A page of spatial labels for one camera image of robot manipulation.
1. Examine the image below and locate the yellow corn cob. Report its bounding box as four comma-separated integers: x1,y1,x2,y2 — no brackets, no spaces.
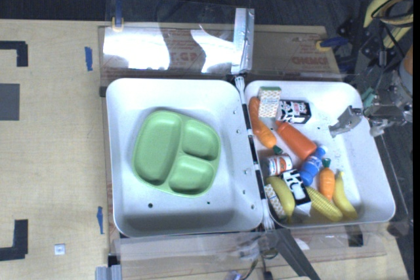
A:
305,186,344,223

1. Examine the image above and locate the yellow banana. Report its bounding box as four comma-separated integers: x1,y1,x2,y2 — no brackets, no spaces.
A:
331,170,359,220
266,175,297,219

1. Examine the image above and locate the black and white cow carton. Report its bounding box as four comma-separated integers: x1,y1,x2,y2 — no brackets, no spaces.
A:
276,99,312,125
279,168,313,218

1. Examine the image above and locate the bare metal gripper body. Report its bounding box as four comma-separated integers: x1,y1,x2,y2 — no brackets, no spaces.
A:
362,70,413,126

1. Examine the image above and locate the white plastic tray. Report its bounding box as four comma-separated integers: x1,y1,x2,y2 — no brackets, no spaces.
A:
105,77,264,238
244,80,396,230

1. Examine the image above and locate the orange bottle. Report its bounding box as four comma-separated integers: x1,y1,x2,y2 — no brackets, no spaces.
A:
275,121,318,162

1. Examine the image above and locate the blue bottle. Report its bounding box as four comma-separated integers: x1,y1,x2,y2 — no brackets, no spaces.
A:
299,145,328,188

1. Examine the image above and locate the white and orange can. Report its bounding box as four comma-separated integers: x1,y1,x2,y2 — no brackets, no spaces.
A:
261,153,294,176

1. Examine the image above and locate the short orange carrot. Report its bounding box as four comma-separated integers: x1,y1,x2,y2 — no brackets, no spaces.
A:
318,157,337,201

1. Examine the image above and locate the long orange carrot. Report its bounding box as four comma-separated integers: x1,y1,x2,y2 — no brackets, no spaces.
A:
247,96,284,155

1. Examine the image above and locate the green divided plate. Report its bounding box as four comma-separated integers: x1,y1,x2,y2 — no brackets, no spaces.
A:
131,110,222,198

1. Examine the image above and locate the thin black and white rod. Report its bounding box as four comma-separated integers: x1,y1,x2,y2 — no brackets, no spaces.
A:
234,75,275,231

